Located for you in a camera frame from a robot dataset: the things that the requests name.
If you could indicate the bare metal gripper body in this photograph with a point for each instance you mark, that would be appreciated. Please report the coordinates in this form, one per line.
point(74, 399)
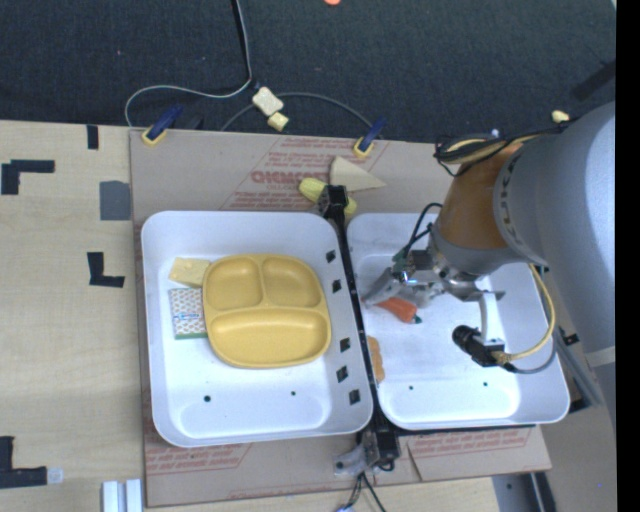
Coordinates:
point(422, 270)

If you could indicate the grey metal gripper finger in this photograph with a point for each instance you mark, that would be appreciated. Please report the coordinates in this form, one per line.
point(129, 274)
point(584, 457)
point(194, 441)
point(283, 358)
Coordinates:
point(382, 287)
point(424, 297)

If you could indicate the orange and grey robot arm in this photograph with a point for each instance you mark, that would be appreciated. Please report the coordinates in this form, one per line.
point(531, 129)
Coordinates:
point(560, 200)

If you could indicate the orange carrot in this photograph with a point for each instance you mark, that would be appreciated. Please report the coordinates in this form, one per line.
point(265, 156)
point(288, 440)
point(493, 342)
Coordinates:
point(400, 309)

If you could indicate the orange biscuit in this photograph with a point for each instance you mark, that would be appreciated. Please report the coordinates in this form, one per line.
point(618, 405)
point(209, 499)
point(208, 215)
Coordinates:
point(376, 360)

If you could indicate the white plastic tray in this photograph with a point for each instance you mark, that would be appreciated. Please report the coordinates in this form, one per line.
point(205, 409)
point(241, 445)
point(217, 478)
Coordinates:
point(250, 400)
point(450, 380)

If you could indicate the beige triangular slice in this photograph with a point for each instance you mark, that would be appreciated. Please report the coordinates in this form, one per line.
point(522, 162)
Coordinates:
point(352, 177)

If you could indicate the yellow divided plate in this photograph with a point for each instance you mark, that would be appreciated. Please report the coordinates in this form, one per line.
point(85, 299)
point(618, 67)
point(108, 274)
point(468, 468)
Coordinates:
point(265, 310)

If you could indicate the yellow corn cob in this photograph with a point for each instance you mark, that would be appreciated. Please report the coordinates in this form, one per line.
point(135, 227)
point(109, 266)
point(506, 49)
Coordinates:
point(311, 188)

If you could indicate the yellow cheese wedge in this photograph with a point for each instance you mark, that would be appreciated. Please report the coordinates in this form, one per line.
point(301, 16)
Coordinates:
point(187, 271)

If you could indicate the pale yellow cube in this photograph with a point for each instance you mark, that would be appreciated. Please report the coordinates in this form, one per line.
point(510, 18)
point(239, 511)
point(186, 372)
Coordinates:
point(278, 121)

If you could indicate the white orange patterned packet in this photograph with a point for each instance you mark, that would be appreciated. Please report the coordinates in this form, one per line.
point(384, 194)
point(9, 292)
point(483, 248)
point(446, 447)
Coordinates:
point(186, 312)

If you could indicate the small yellow toy piece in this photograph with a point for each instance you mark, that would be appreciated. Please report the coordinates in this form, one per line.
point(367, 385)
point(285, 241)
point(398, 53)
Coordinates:
point(560, 116)

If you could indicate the brown cardboard board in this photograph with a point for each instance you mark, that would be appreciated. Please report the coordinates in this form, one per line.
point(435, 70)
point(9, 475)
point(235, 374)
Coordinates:
point(200, 165)

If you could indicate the pale bread slice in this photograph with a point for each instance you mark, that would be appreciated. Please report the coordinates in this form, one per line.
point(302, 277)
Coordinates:
point(267, 100)

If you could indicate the black cylinder on white bracket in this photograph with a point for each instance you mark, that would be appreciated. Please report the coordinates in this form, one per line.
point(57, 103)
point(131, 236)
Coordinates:
point(472, 342)

